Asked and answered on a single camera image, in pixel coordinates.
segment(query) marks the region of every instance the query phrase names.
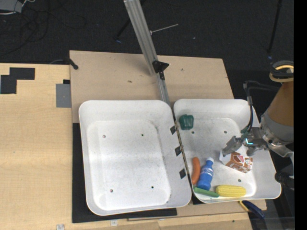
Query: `black bracket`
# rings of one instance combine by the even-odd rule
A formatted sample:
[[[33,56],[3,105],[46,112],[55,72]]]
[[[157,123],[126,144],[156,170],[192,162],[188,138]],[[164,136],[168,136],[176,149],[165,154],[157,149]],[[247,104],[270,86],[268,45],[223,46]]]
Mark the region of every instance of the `black bracket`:
[[[169,66],[168,63],[164,63],[164,62],[157,61],[157,60],[154,60],[154,61],[153,61],[153,69],[154,69],[155,73],[158,73],[158,72],[159,72],[160,78],[161,78],[162,80],[165,80],[163,71],[164,71],[168,66]]]

